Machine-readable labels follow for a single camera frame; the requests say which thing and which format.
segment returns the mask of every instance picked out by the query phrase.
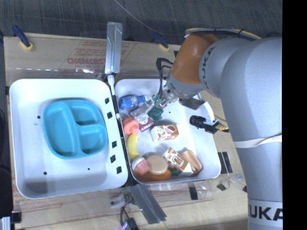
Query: blue package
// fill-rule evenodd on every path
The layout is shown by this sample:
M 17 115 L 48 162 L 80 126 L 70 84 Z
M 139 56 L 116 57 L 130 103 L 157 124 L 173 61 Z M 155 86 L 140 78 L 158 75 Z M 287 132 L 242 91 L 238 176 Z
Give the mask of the blue package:
M 121 110 L 124 110 L 126 108 L 138 106 L 140 103 L 145 101 L 146 101 L 145 96 L 127 95 L 120 99 L 119 108 Z

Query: gray carpet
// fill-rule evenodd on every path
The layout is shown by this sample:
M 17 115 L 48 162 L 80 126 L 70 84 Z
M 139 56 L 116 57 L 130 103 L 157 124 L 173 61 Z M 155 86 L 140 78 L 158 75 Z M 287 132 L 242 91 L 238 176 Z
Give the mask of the gray carpet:
M 150 42 L 155 30 L 169 44 L 178 45 L 191 27 L 244 29 L 260 37 L 281 35 L 283 29 L 283 0 L 117 1 L 139 21 L 114 0 L 0 0 L 0 29 L 12 36 L 11 27 L 16 24 L 31 33 L 106 38 L 107 22 L 119 22 L 123 24 L 123 39 Z M 5 100 L 0 50 L 0 108 L 4 113 Z M 10 166 L 7 129 L 0 138 L 0 165 L 5 168 Z M 0 170 L 0 217 L 11 210 L 11 188 L 5 178 L 4 170 Z

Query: toy banana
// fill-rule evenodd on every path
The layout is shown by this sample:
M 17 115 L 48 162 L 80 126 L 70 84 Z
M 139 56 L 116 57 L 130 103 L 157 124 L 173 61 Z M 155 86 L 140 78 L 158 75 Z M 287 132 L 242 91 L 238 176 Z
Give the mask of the toy banana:
M 128 154 L 129 154 L 129 158 L 131 162 L 140 156 L 136 148 L 137 140 L 138 140 L 137 134 L 129 135 L 128 140 L 127 140 L 127 149 L 128 149 Z

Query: blue divided tray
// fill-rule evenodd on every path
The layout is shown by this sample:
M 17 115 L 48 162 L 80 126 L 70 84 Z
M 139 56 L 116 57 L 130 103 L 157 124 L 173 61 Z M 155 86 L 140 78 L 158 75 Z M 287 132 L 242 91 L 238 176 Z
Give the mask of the blue divided tray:
M 76 159 L 102 151 L 108 142 L 106 124 L 99 109 L 84 100 L 58 101 L 43 113 L 50 150 L 62 159 Z

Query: white strap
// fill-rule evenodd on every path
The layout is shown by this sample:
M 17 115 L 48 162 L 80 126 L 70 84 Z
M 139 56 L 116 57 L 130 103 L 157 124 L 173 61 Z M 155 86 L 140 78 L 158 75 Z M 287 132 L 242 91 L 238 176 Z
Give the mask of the white strap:
M 282 135 L 273 136 L 270 138 L 259 138 L 254 140 L 234 141 L 236 148 L 254 148 L 259 145 L 270 143 L 270 142 L 282 142 Z

